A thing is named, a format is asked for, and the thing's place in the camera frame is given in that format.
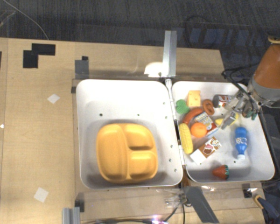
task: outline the orange plate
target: orange plate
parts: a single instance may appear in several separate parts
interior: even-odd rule
[[[155,176],[158,155],[152,133],[137,124],[110,124],[97,136],[98,169],[113,183],[135,183]]]

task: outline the orange fruit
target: orange fruit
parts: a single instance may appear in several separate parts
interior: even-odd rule
[[[201,138],[201,137],[204,137],[207,133],[207,129],[206,129],[206,126],[202,123],[194,123],[192,126],[191,126],[191,134],[197,138]]]

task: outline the table surface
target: table surface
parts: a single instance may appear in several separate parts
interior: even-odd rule
[[[39,56],[38,69],[24,69],[23,51],[31,50],[32,43],[55,44],[56,55]],[[90,71],[143,74],[147,64],[162,61],[163,48],[0,38],[0,51],[0,224],[61,223],[62,209],[73,208],[76,198],[71,94],[75,60],[88,56]],[[222,70],[217,50],[177,49],[177,74],[220,79]],[[47,100],[53,94],[60,97],[54,104]],[[250,186],[263,196],[259,182]],[[39,187],[49,192],[44,202],[34,199]],[[242,183],[203,187],[220,223],[264,223],[261,209],[244,198]],[[116,213],[120,206],[112,192],[108,195]],[[96,203],[103,205],[102,200]],[[182,223],[181,208],[170,222]],[[200,223],[192,207],[186,208],[186,223]]]

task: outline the bottle cap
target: bottle cap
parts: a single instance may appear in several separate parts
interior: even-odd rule
[[[238,160],[244,160],[246,157],[243,154],[238,155]]]

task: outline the yellow corn cob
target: yellow corn cob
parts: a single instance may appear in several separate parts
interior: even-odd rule
[[[186,154],[193,152],[193,142],[188,125],[182,123],[179,125],[179,133],[181,136],[182,148]]]

